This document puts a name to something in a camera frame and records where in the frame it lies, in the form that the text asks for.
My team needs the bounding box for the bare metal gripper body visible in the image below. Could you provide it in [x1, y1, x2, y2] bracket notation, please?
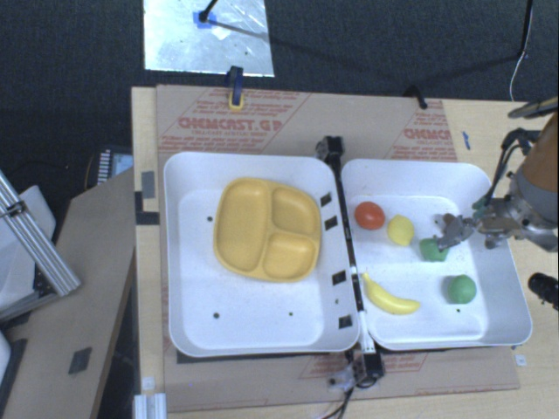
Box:
[473, 195, 559, 253]

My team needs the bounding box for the green toy pepper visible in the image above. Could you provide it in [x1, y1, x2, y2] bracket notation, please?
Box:
[419, 235, 452, 263]

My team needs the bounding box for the yellow lemon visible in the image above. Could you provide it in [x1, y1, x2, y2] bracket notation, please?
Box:
[386, 214, 416, 248]

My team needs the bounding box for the green lime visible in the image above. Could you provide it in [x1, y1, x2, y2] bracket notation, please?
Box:
[445, 273, 478, 306]

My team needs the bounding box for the red tomato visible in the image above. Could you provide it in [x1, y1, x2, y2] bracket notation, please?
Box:
[354, 201, 387, 231]

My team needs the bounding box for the yellow banana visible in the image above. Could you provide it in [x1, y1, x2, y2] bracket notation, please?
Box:
[362, 271, 422, 316]

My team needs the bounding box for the white plastic tray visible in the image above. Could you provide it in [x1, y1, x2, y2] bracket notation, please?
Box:
[340, 158, 535, 352]
[162, 151, 362, 359]

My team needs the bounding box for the thin black and white rod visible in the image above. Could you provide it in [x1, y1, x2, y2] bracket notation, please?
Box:
[331, 155, 372, 351]

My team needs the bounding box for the brown cardboard board red print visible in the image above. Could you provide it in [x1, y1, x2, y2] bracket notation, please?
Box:
[155, 84, 521, 413]

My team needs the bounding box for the yellow divided plate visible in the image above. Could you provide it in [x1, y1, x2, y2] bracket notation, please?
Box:
[212, 176, 323, 285]

